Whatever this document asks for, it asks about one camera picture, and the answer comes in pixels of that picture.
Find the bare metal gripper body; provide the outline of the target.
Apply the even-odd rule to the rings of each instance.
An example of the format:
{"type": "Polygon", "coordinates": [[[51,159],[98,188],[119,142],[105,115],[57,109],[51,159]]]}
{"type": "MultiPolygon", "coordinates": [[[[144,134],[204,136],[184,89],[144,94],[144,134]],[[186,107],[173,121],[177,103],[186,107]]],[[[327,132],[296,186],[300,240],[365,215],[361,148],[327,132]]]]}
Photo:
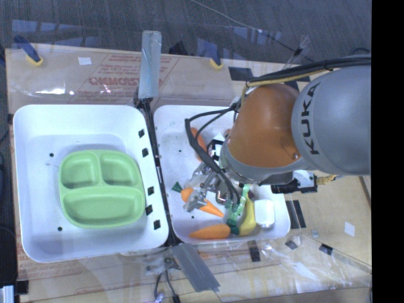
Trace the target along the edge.
{"type": "Polygon", "coordinates": [[[204,197],[213,196],[215,200],[218,188],[227,187],[233,194],[232,203],[240,203],[242,191],[225,172],[214,172],[207,164],[201,162],[188,180],[188,187],[201,191],[204,197]]]}

